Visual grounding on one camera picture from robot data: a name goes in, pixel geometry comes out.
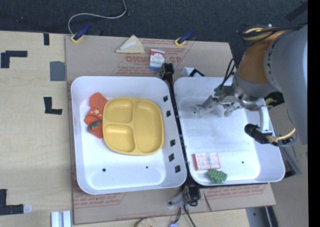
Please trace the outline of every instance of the beige triangular object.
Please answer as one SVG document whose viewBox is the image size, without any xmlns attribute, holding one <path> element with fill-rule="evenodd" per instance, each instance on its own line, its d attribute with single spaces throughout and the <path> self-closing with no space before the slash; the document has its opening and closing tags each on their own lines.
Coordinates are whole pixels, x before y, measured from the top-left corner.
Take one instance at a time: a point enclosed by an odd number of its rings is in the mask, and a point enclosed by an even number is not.
<svg viewBox="0 0 320 227">
<path fill-rule="evenodd" d="M 139 41 L 139 39 L 135 35 L 132 35 L 115 52 L 124 53 L 124 54 L 144 54 L 145 49 L 144 49 L 144 46 Z"/>
</svg>

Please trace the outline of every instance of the black floor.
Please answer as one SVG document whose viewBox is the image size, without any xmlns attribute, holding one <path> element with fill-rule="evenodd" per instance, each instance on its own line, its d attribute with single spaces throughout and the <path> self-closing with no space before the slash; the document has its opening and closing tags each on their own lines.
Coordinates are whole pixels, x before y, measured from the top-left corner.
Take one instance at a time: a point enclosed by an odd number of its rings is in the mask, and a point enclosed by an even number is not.
<svg viewBox="0 0 320 227">
<path fill-rule="evenodd" d="M 246 46 L 244 26 L 295 26 L 308 22 L 308 0 L 125 0 L 128 13 L 119 19 L 80 16 L 76 32 L 93 23 L 89 35 L 177 39 L 194 30 L 199 41 L 228 42 L 235 58 Z M 122 0 L 0 0 L 0 30 L 68 34 L 78 13 L 103 16 L 123 12 Z"/>
</svg>

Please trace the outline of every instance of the wooden surface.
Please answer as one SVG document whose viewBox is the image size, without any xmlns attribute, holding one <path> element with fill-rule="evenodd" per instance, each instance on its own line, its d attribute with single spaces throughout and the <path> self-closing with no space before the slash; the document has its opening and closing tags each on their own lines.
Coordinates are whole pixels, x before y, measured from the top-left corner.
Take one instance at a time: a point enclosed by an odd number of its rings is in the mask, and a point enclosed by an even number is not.
<svg viewBox="0 0 320 227">
<path fill-rule="evenodd" d="M 0 189 L 7 189 L 7 205 L 31 205 L 32 212 L 0 216 L 0 226 L 48 227 L 50 213 L 72 212 L 72 183 L 66 81 L 50 81 L 50 62 L 65 62 L 63 34 L 0 31 L 0 52 L 27 51 L 27 58 L 11 57 L 0 68 Z M 62 115 L 45 114 L 44 97 Z M 197 227 L 248 227 L 245 209 L 191 215 Z M 174 216 L 154 218 L 166 227 Z M 138 219 L 89 227 L 130 227 Z M 180 226 L 191 226 L 183 215 Z"/>
</svg>

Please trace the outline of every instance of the yellow plate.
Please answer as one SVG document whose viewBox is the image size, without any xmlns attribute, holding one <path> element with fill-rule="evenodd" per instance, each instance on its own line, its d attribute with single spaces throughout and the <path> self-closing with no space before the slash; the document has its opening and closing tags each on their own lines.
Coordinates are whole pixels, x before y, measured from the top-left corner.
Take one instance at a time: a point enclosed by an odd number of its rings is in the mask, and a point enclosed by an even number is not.
<svg viewBox="0 0 320 227">
<path fill-rule="evenodd" d="M 103 109 L 103 139 L 114 152 L 150 155 L 164 144 L 164 122 L 158 105 L 135 97 L 115 97 Z"/>
</svg>

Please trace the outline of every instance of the white cable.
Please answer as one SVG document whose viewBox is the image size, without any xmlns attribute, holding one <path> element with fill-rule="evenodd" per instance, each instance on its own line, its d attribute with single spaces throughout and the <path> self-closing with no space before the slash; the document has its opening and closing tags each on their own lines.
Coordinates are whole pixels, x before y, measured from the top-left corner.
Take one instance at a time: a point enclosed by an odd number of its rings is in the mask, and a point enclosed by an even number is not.
<svg viewBox="0 0 320 227">
<path fill-rule="evenodd" d="M 124 6 L 124 12 L 118 16 L 104 16 L 104 15 L 99 15 L 99 14 L 94 14 L 94 13 L 78 13 L 78 14 L 75 14 L 74 16 L 72 16 L 70 19 L 69 19 L 69 22 L 68 22 L 68 29 L 69 29 L 69 32 L 73 35 L 73 32 L 70 28 L 70 23 L 71 23 L 71 20 L 75 17 L 78 17 L 78 16 L 91 16 L 91 17 L 99 17 L 99 18 L 105 18 L 105 19 L 117 19 L 117 18 L 120 18 L 120 17 L 123 17 L 126 12 L 127 12 L 127 5 L 126 5 L 126 1 L 125 0 L 122 0 L 123 2 L 123 6 Z"/>
</svg>

